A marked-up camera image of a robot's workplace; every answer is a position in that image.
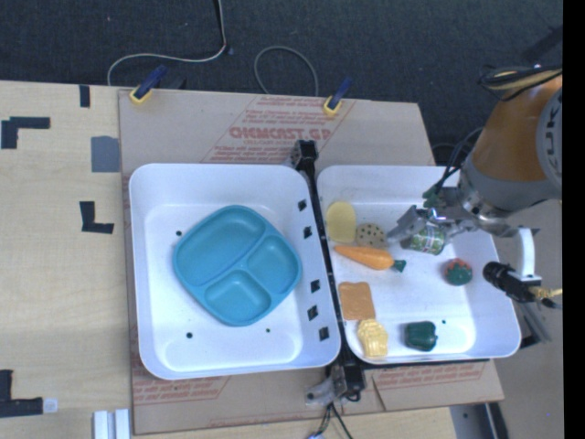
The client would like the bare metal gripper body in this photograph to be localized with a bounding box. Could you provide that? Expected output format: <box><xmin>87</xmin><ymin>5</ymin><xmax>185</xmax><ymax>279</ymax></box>
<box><xmin>428</xmin><ymin>185</ymin><xmax>521</xmax><ymax>240</ymax></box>

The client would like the green and white can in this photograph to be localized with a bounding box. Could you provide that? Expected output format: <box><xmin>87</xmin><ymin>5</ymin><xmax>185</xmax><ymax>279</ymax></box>
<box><xmin>400</xmin><ymin>224</ymin><xmax>447</xmax><ymax>257</ymax></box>

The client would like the green and orange round toy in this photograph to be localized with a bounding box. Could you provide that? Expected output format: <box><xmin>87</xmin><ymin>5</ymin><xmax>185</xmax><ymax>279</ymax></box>
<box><xmin>442</xmin><ymin>257</ymin><xmax>474</xmax><ymax>287</ymax></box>

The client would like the tan dotted biscuit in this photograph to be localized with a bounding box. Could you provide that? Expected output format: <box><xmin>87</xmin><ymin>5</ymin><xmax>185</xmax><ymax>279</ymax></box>
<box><xmin>355</xmin><ymin>222</ymin><xmax>389</xmax><ymax>250</ymax></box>

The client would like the orange carrot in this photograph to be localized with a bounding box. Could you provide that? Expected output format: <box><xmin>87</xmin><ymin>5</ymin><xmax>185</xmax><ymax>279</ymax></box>
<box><xmin>333</xmin><ymin>243</ymin><xmax>408</xmax><ymax>273</ymax></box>

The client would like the pale yellow potato slice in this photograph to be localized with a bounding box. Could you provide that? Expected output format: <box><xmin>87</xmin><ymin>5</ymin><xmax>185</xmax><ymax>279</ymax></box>
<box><xmin>324</xmin><ymin>200</ymin><xmax>357</xmax><ymax>245</ymax></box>

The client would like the white plastic tray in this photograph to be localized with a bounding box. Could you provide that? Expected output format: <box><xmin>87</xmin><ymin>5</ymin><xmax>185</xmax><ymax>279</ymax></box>
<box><xmin>315</xmin><ymin>164</ymin><xmax>523</xmax><ymax>366</ymax></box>
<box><xmin>128</xmin><ymin>162</ymin><xmax>344</xmax><ymax>380</ymax></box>

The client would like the thin black and white rod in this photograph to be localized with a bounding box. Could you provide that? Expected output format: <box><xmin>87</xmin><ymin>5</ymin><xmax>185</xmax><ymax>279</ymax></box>
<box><xmin>301</xmin><ymin>155</ymin><xmax>356</xmax><ymax>405</ymax></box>

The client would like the orange bread slice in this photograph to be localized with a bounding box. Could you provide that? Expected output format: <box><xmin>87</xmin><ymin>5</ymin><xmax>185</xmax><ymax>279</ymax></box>
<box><xmin>337</xmin><ymin>281</ymin><xmax>378</xmax><ymax>322</ymax></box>

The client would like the green bell pepper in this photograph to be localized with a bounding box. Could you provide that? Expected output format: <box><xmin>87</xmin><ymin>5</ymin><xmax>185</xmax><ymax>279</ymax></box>
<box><xmin>403</xmin><ymin>320</ymin><xmax>439</xmax><ymax>353</ymax></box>

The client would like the yellow cupcake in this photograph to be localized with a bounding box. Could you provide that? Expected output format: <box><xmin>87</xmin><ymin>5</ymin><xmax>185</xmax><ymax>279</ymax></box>
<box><xmin>356</xmin><ymin>318</ymin><xmax>389</xmax><ymax>359</ymax></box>

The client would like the blue divided plate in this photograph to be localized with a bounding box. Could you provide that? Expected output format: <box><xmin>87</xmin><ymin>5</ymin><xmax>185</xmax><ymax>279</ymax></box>
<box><xmin>172</xmin><ymin>204</ymin><xmax>303</xmax><ymax>328</ymax></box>

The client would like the brown cardboard board, red print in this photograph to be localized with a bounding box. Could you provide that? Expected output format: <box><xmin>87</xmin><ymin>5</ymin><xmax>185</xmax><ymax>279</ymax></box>
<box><xmin>117</xmin><ymin>88</ymin><xmax>505</xmax><ymax>436</ymax></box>

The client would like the black cylinder on white bracket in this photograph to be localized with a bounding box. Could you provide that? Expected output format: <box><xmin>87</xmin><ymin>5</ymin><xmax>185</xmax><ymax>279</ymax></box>
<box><xmin>482</xmin><ymin>227</ymin><xmax>543</xmax><ymax>304</ymax></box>

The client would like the black block with thin wires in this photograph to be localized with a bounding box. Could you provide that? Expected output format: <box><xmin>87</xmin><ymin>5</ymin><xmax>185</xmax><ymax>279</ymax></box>
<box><xmin>291</xmin><ymin>139</ymin><xmax>320</xmax><ymax>172</ymax></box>
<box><xmin>341</xmin><ymin>362</ymin><xmax>367</xmax><ymax>396</ymax></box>

